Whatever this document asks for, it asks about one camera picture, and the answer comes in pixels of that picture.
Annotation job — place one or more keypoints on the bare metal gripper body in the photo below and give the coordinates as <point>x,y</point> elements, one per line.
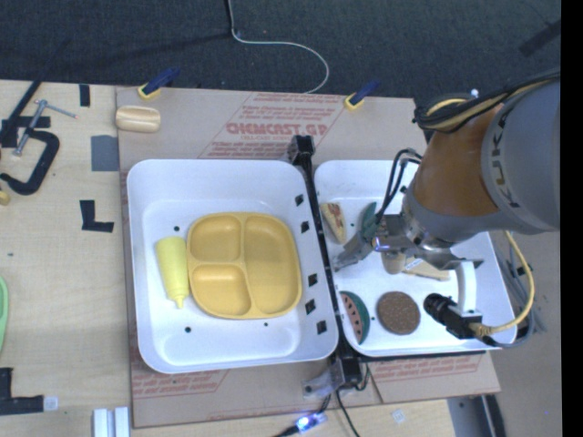
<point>401,241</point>

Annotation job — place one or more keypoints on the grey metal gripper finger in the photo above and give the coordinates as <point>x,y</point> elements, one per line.
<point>360,242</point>
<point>348,261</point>

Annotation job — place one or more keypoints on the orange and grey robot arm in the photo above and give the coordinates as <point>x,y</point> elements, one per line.
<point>460,171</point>

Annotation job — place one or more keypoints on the tan rounded toy food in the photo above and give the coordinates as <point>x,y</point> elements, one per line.
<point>392,264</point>

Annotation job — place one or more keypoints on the green leaf-shaped toy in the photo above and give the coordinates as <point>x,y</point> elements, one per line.
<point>368,219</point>

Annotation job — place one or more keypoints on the pizza slice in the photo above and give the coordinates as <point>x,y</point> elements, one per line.
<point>334,221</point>

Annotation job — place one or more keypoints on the pale sandwich wedge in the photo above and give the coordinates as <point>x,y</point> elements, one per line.
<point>428,271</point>

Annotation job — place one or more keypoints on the thin black rod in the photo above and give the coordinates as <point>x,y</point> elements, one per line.
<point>319,226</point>

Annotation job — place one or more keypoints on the watermelon slice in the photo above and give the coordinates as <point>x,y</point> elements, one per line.
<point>357,314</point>

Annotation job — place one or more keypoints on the brown round biscuit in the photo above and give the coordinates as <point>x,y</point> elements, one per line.
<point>398,313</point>

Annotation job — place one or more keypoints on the yellow divided plate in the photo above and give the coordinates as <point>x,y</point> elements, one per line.
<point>264,262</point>

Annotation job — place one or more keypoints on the white plastic tray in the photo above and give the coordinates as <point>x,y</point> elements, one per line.
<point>455,335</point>
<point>218,185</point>

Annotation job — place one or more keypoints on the yellow squeeze bottle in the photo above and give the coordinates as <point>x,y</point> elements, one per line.
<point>172,267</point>

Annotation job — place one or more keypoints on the brown cardboard board red print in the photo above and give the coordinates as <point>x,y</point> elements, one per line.
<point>191,125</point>

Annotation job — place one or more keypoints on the tan bread roll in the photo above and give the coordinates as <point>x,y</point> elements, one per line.
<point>137,119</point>

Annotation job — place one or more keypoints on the green divided plate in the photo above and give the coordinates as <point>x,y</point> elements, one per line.
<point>3,312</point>

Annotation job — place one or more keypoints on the black cylinder on white bracket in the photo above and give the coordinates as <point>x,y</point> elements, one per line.
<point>448,312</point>

